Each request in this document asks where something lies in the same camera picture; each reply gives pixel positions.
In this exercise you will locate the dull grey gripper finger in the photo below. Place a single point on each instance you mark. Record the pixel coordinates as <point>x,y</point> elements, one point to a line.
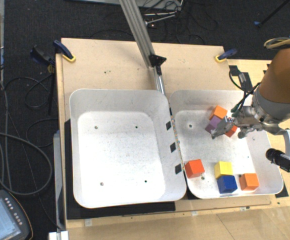
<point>243,134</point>
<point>222,129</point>

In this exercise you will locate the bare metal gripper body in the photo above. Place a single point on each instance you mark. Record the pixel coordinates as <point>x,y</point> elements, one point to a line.
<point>247,119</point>

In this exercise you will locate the red cube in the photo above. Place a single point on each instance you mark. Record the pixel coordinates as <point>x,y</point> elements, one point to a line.
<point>194,168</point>
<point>231,131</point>

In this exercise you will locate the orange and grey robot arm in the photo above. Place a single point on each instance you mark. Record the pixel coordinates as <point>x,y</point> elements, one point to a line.
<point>282,76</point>

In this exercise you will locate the purple cube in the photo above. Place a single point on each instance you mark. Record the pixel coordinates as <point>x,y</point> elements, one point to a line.
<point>213,124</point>

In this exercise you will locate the orange cube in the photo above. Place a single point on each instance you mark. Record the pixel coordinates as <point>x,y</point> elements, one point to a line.
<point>218,111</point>
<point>249,182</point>

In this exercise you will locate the white plastic tray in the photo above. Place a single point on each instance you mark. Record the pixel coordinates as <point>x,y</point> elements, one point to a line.
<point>120,154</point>
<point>210,149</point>

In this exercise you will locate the yellow cube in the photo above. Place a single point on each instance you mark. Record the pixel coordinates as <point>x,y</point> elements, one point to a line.
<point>223,169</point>

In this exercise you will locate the blue cube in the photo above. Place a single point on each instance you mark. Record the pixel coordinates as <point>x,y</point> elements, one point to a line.
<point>226,184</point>

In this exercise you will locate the pale wood board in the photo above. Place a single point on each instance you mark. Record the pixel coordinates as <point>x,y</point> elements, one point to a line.
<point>110,69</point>

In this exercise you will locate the black cylinder on white bracket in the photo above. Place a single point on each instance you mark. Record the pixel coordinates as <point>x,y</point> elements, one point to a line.
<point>281,159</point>

